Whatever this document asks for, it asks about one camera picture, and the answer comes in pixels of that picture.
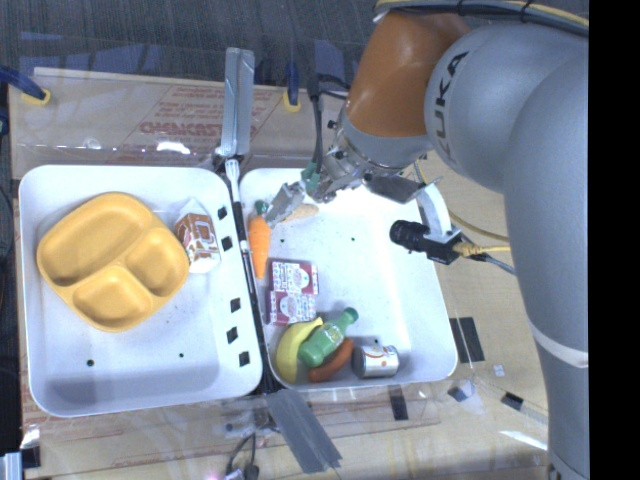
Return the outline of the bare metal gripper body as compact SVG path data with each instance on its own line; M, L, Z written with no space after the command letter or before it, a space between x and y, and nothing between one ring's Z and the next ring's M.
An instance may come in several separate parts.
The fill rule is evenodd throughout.
M305 191L314 201L329 203L339 191L359 187L370 168L369 159L340 136L305 168Z

